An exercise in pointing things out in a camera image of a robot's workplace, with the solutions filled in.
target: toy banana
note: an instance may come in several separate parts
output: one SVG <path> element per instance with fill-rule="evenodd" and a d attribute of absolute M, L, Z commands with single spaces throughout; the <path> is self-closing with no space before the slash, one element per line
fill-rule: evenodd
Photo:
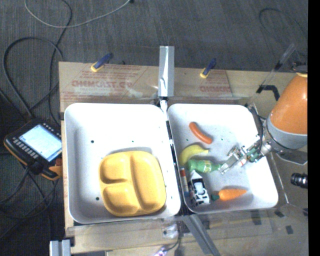
<path fill-rule="evenodd" d="M 200 153 L 207 154 L 208 152 L 209 152 L 208 149 L 204 149 L 197 144 L 187 146 L 180 153 L 178 157 L 178 163 L 180 166 L 184 166 L 193 155 L 200 154 Z"/>

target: bottle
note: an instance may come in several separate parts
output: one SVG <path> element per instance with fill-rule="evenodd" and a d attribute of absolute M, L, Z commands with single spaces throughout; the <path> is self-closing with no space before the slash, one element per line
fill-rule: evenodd
<path fill-rule="evenodd" d="M 221 168 L 221 164 L 214 164 L 209 160 L 194 160 L 189 159 L 186 162 L 186 166 L 189 172 L 195 170 L 199 173 L 211 173 L 213 171 L 218 171 Z"/>

